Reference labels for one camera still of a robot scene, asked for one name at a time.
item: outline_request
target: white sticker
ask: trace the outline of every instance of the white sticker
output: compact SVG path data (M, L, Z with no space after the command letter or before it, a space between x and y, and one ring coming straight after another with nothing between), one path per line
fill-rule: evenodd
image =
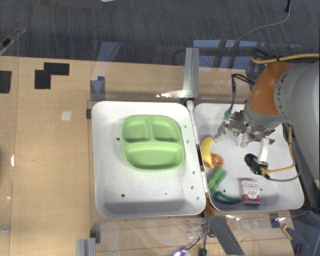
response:
M62 121L70 121L71 120L72 111L63 111L61 120Z

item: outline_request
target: wooden surface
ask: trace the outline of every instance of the wooden surface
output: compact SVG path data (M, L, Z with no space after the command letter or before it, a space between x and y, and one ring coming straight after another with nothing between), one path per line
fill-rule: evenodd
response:
M51 76L51 90L34 89L35 70L43 70L44 62L70 64L69 76ZM184 67L1 56L0 70L12 71L12 77L16 77L12 84L18 85L15 98L13 90L9 95L0 95L0 104L5 110L1 122L8 128L6 139L0 138L0 224L11 224L10 233L0 236L0 255L76 255L77 239L89 238L92 220L111 223L97 215L90 200L91 147L86 119L90 80L97 79L97 75L105 76L110 97L144 92L152 99L158 93L181 90ZM231 72L200 69L200 96L230 99ZM239 82L237 92L240 99L245 99L248 86ZM62 120L64 111L72 112L70 121ZM13 152L14 171L8 162ZM142 221L148 228L150 222ZM161 232L170 232L171 228L168 226ZM267 230L270 228L255 229L254 235L236 230L247 255L292 255L290 242L280 229L273 237ZM116 252L118 256L156 256L173 250L170 247L150 249L152 242L143 245L142 249L119 247ZM208 255L225 255L217 240L208 242L207 248ZM192 255L197 255L196 248Z

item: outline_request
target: red and white box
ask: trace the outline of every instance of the red and white box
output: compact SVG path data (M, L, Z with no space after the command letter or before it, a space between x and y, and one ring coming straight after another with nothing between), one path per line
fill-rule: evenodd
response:
M260 195L256 180L241 180L242 203L244 206L259 206Z

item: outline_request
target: yellow cable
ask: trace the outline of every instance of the yellow cable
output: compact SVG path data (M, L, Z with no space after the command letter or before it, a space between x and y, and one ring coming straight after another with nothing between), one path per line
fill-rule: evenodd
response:
M285 61L304 59L304 58L320 58L320 54L306 53L306 54L297 54L297 55L285 56L280 58L271 58L271 59L262 59L262 60L258 60L254 57L251 57L251 61L257 64L270 64L275 62L285 62Z
M260 169L261 169L263 175L287 171L287 170L290 170L291 168L293 168L293 167L296 166L296 160L295 160L294 152L293 152L293 149L292 149L292 142L291 142L291 140L292 140L292 127L289 126L288 146L289 146L290 155L291 155L291 158L292 158L292 162L293 162L293 163L292 163L290 166L288 166L288 167L281 168L281 169L274 169L274 170L269 170L269 169L267 169L267 168L261 167Z

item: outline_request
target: dark floor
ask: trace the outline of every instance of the dark floor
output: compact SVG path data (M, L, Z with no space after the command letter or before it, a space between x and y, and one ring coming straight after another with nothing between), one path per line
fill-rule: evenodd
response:
M115 42L121 44L110 44L117 48L106 60L183 65L183 54L174 60L172 56L194 46L195 40L201 40L200 45L209 40L211 49L202 48L200 55L223 57L232 46L230 40L284 20L286 4L287 0L0 0L0 40L16 28L26 28L19 45L6 54L96 60L102 42ZM319 24L319 0L292 0L286 22L254 31L243 41L263 42L277 55L317 52ZM236 44L229 55L250 54ZM217 65L210 58L202 62Z

